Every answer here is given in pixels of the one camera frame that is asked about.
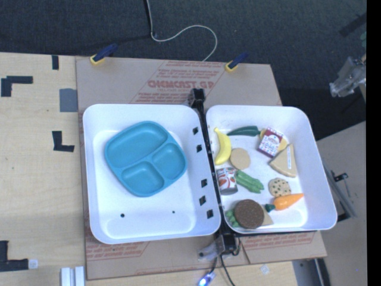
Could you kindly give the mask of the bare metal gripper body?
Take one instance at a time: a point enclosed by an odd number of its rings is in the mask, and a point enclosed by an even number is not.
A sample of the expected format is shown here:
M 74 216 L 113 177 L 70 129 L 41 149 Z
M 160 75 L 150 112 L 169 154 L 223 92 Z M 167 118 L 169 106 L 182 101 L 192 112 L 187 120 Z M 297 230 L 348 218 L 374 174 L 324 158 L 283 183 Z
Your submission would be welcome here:
M 366 65 L 358 58 L 348 57 L 341 69 L 343 81 L 347 85 L 366 83 Z

